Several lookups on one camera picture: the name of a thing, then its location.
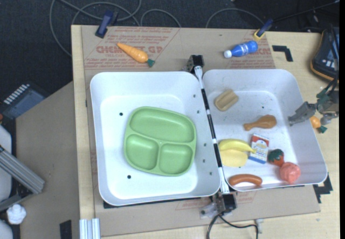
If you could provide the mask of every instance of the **white bottle cap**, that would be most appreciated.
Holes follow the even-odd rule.
[[[224,57],[225,57],[225,58],[231,58],[231,57],[232,57],[231,51],[230,51],[230,50],[226,50],[226,51],[224,52]]]
[[[26,217],[25,208],[19,204],[14,204],[6,212],[10,224],[21,224]]]

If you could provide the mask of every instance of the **black floor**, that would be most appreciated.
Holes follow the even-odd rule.
[[[339,27],[340,4],[289,17],[335,0],[0,0],[0,100],[26,81],[32,81],[48,94],[72,81],[70,25],[99,25],[100,20],[77,10],[85,8],[101,17],[106,8],[118,10],[118,25],[204,28],[217,11],[237,8],[254,14],[262,21],[275,20],[271,31],[320,31],[330,25]],[[151,9],[164,10],[147,13]],[[135,12],[135,19],[128,13]],[[209,28],[257,29],[260,22],[249,13],[224,11],[214,16]]]

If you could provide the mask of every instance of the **yellow banana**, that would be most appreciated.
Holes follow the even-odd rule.
[[[232,149],[241,152],[256,153],[256,150],[250,147],[246,141],[240,139],[224,139],[219,143],[218,147],[220,151]]]

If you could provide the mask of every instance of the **orange carrot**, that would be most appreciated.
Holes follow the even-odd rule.
[[[135,48],[133,46],[129,46],[123,43],[118,43],[117,45],[123,52],[131,56],[133,59],[135,59],[139,63],[148,63],[149,66],[153,66],[153,64],[155,63],[154,60],[149,59],[149,56],[143,50],[140,50],[138,48]]]

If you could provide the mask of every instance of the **sausage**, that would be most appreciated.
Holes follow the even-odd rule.
[[[235,176],[231,176],[229,178],[229,184],[231,186],[235,186],[241,182],[250,182],[250,183],[254,183],[255,185],[261,185],[263,180],[259,176],[255,176],[251,174],[238,174]]]

